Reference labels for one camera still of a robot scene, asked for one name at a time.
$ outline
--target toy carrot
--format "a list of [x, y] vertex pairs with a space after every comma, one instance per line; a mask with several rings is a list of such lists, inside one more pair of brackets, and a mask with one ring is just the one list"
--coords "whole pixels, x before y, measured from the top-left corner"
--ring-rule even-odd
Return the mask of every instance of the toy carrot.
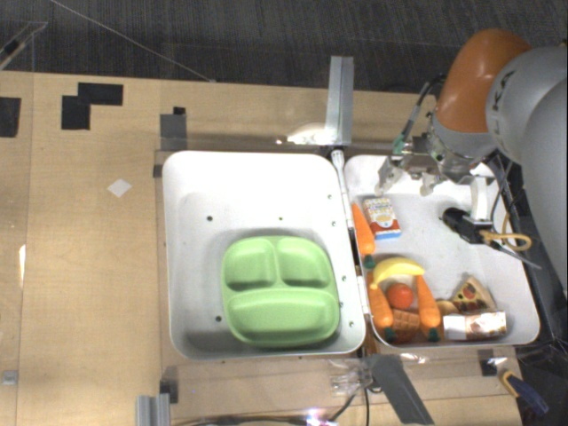
[[[370, 280], [372, 280], [372, 275], [367, 275], [367, 285]], [[385, 339], [388, 343], [394, 342], [396, 339], [394, 330], [392, 329], [394, 316], [392, 314], [392, 309], [389, 306], [389, 302], [387, 301], [387, 298], [383, 293], [383, 290], [380, 288], [368, 288], [367, 292], [375, 328], [384, 332]]]
[[438, 326], [442, 321], [436, 300], [423, 276], [416, 276], [416, 294], [418, 296], [418, 315], [422, 332], [433, 343], [439, 341]]
[[353, 224], [355, 224], [355, 235], [357, 236], [357, 245], [362, 256], [369, 256], [375, 252], [375, 236], [363, 216], [363, 212], [356, 203], [351, 204], [351, 213], [353, 214]]

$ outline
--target green divided plate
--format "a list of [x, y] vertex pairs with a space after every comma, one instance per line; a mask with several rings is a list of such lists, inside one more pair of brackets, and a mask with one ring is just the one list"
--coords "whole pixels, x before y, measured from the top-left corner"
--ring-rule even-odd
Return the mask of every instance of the green divided plate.
[[339, 299], [326, 252], [298, 237], [253, 237], [225, 252], [225, 316], [239, 340], [256, 347], [319, 343], [339, 325]]

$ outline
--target black cable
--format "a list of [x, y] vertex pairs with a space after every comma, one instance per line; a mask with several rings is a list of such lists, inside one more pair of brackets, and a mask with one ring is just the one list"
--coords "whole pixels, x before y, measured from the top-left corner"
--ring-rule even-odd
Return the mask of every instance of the black cable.
[[495, 195], [495, 200], [493, 201], [493, 206], [491, 207], [491, 215], [489, 220], [491, 221], [492, 231], [497, 233], [497, 229], [495, 229], [495, 210], [497, 210], [497, 204], [499, 203], [499, 198], [503, 193], [503, 189], [505, 189], [505, 184], [507, 183], [507, 178], [509, 177], [509, 173], [511, 172], [511, 168], [513, 167], [513, 161], [509, 161], [507, 168], [505, 169], [505, 173], [503, 175], [503, 180], [499, 185], [499, 191]]
[[329, 418], [329, 420], [331, 422], [334, 422], [335, 420], [337, 420], [337, 418], [339, 418], [339, 416], [343, 412], [345, 412], [345, 410], [347, 410], [347, 408], [351, 405], [351, 402], [353, 402], [354, 399], [355, 399], [355, 394], [352, 394], [349, 397], [349, 399], [347, 399], [347, 402], [345, 402], [345, 404], [343, 404], [343, 407], [341, 407], [337, 412], [335, 412], [334, 415]]
[[370, 421], [371, 421], [371, 407], [369, 405], [369, 394], [367, 393], [367, 388], [363, 389], [363, 391], [365, 392], [365, 407], [366, 407], [366, 419], [365, 419], [365, 425], [369, 426]]
[[414, 105], [413, 112], [411, 113], [410, 118], [408, 118], [405, 128], [402, 130], [404, 139], [408, 138], [408, 135], [410, 134], [410, 131], [414, 126], [414, 120], [416, 119], [418, 110], [420, 109], [420, 106], [422, 105], [422, 102], [424, 101], [428, 93], [430, 93], [430, 91], [434, 88], [435, 85], [437, 85], [438, 83], [443, 83], [445, 80], [446, 80], [446, 75], [437, 75], [431, 81], [426, 82], [422, 86], [418, 99], [416, 100], [416, 104]]
[[[329, 418], [331, 422], [334, 422], [347, 408], [351, 405], [351, 402], [355, 399], [356, 394], [351, 395], [345, 404]], [[369, 409], [367, 391], [365, 390], [365, 399], [367, 403], [367, 411]], [[238, 426], [244, 422], [284, 422], [291, 424], [293, 426], [305, 426], [306, 420], [303, 417], [290, 416], [290, 417], [277, 417], [277, 416], [226, 416], [208, 420], [206, 422], [195, 422], [192, 420], [190, 422], [178, 423], [177, 426]]]
[[513, 210], [515, 208], [515, 206], [517, 205], [517, 202], [519, 202], [521, 199], [523, 199], [524, 195], [525, 195], [525, 188], [523, 187], [523, 189], [521, 189], [521, 191], [519, 191], [515, 195], [515, 197], [513, 198], [511, 203], [509, 204], [509, 210]]

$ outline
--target gray carpet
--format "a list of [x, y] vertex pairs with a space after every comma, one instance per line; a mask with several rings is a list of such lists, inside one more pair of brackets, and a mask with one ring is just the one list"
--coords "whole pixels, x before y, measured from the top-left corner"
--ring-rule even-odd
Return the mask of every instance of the gray carpet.
[[[57, 1], [231, 83], [325, 87], [329, 57], [350, 55], [357, 89], [416, 91], [481, 28], [534, 46], [566, 38], [567, 0]], [[0, 0], [0, 38], [26, 20], [50, 24], [35, 43], [38, 71], [197, 78], [47, 0]], [[10, 68], [30, 69], [30, 55]]]

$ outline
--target cable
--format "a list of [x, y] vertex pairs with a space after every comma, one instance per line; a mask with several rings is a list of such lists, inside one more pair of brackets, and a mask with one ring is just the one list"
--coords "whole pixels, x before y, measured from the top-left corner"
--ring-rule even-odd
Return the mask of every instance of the cable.
[[497, 241], [493, 241], [491, 240], [488, 243], [489, 248], [491, 249], [495, 249], [496, 251], [502, 252], [503, 254], [507, 254], [508, 256], [514, 257], [517, 260], [520, 260], [521, 262], [524, 262], [525, 264], [528, 264], [534, 268], [536, 268], [537, 270], [542, 270], [542, 267], [534, 262], [531, 262], [529, 259], [527, 259], [526, 257], [522, 257], [520, 256], [517, 252], [513, 252], [513, 251], [509, 251], [508, 249], [505, 249], [503, 246], [501, 246]]
[[492, 226], [492, 231], [497, 232], [497, 229], [495, 229], [495, 210], [497, 210], [497, 204], [499, 203], [499, 198], [501, 197], [501, 194], [503, 193], [503, 189], [505, 188], [505, 184], [507, 183], [507, 178], [509, 178], [509, 173], [511, 172], [511, 168], [513, 167], [513, 161], [509, 161], [509, 164], [507, 165], [507, 168], [505, 169], [505, 173], [503, 174], [503, 180], [501, 181], [501, 184], [499, 185], [499, 191], [497, 191], [497, 194], [495, 195], [495, 200], [493, 201], [493, 206], [491, 207], [491, 215], [489, 216], [489, 220], [491, 221], [491, 226]]
[[[523, 233], [507, 233], [507, 222], [509, 221], [509, 212], [506, 211], [505, 217], [503, 219], [503, 226], [501, 228], [501, 232], [499, 233], [495, 228], [495, 210], [497, 210], [497, 204], [499, 203], [499, 199], [503, 193], [503, 189], [505, 188], [505, 184], [507, 183], [507, 179], [509, 178], [509, 173], [513, 167], [513, 161], [509, 161], [507, 168], [505, 169], [505, 173], [503, 174], [503, 180], [501, 181], [501, 185], [499, 186], [499, 191], [495, 195], [495, 200], [493, 201], [493, 206], [491, 207], [491, 215], [489, 217], [491, 221], [492, 230], [491, 231], [480, 231], [479, 233], [484, 237], [485, 243], [489, 244], [492, 240], [501, 240], [507, 248], [511, 249], [515, 252], [526, 251], [533, 245], [533, 240], [528, 235]], [[511, 206], [518, 200], [520, 194], [511, 202]], [[510, 239], [522, 240], [525, 241], [524, 245], [516, 246], [509, 243]]]
[[416, 101], [416, 104], [414, 105], [414, 107], [412, 109], [412, 113], [408, 117], [408, 121], [406, 122], [404, 129], [402, 130], [402, 132], [400, 134], [398, 134], [397, 138], [395, 138], [393, 143], [392, 143], [392, 152], [394, 154], [402, 154], [402, 148], [404, 147], [406, 139], [410, 135], [410, 131], [412, 130], [412, 128], [414, 126], [414, 122], [416, 121], [416, 117], [418, 116], [418, 113], [420, 112], [422, 102], [424, 101], [424, 98], [426, 98], [426, 95], [428, 95], [428, 93], [432, 90], [432, 88], [436, 84], [443, 83], [445, 79], [446, 79], [446, 75], [437, 75], [436, 77], [434, 77], [434, 79], [432, 79], [429, 82], [426, 82], [422, 86], [422, 89], [420, 90], [420, 93], [419, 93], [419, 96], [418, 96], [418, 100]]
[[278, 416], [226, 416], [211, 419], [206, 422], [191, 420], [190, 422], [176, 422], [174, 426], [238, 426], [247, 422], [282, 422], [292, 426], [305, 426], [302, 417], [278, 417]]
[[[366, 394], [366, 403], [367, 403], [367, 410], [369, 410], [368, 405], [368, 396], [367, 390], [365, 390]], [[347, 408], [351, 405], [351, 402], [355, 399], [356, 393], [349, 396], [345, 404], [335, 412], [329, 420], [334, 422]], [[179, 422], [176, 423], [175, 426], [238, 426], [239, 424], [243, 424], [246, 422], [283, 422], [287, 424], [291, 424], [293, 426], [305, 426], [306, 420], [303, 417], [299, 416], [225, 416], [225, 417], [218, 417], [206, 422], [204, 421], [195, 421], [191, 420], [190, 422]]]
[[186, 65], [183, 65], [182, 63], [179, 63], [178, 61], [175, 61], [174, 59], [171, 59], [170, 57], [166, 57], [165, 55], [160, 54], [158, 51], [155, 51], [154, 49], [151, 49], [147, 46], [144, 46], [142, 43], [139, 43], [135, 39], [130, 38], [129, 36], [119, 32], [118, 30], [115, 30], [114, 28], [111, 28], [108, 25], [105, 25], [102, 22], [99, 22], [98, 20], [90, 18], [89, 16], [85, 16], [84, 14], [80, 13], [79, 11], [76, 11], [73, 8], [70, 8], [69, 6], [66, 6], [63, 3], [58, 2], [57, 0], [47, 0], [47, 1], [52, 2], [53, 4], [56, 4], [57, 6], [59, 6], [60, 8], [63, 8], [64, 10], [73, 13], [75, 16], [79, 16], [82, 19], [88, 20], [89, 22], [95, 24], [98, 27], [104, 28], [105, 30], [108, 30], [109, 32], [114, 33], [115, 35], [125, 39], [126, 41], [133, 43], [134, 45], [136, 45], [140, 49], [143, 49], [144, 51], [147, 51], [147, 52], [155, 55], [156, 57], [159, 57], [162, 60], [168, 61], [172, 65], [176, 65], [177, 67], [181, 67], [185, 71], [188, 71], [189, 73], [192, 73], [193, 75], [196, 75], [196, 76], [200, 77], [201, 79], [203, 79], [207, 82], [215, 82], [213, 79], [209, 79], [207, 76], [202, 75], [201, 73], [198, 73], [194, 69], [191, 69], [190, 67], [187, 67]]
[[371, 421], [371, 407], [369, 406], [369, 394], [367, 393], [367, 389], [364, 388], [363, 391], [365, 392], [365, 425], [369, 426]]
[[351, 402], [353, 402], [353, 400], [355, 399], [356, 393], [352, 394], [349, 399], [347, 399], [347, 402], [345, 402], [345, 404], [343, 404], [343, 407], [341, 407], [337, 412], [335, 412], [335, 414], [333, 414], [329, 420], [331, 422], [334, 422], [335, 420], [337, 420], [337, 418], [339, 418], [339, 416], [345, 412], [345, 410], [347, 410], [347, 408], [351, 405]]
[[[533, 240], [528, 235], [524, 235], [523, 233], [505, 233], [507, 230], [507, 219], [509, 219], [509, 213], [505, 216], [505, 221], [503, 221], [503, 232], [496, 233], [491, 231], [479, 231], [479, 234], [484, 238], [485, 244], [489, 244], [492, 240], [502, 240], [505, 242], [507, 247], [515, 252], [526, 251], [533, 245]], [[514, 246], [511, 245], [508, 240], [509, 239], [516, 239], [526, 241], [524, 245], [521, 246]]]

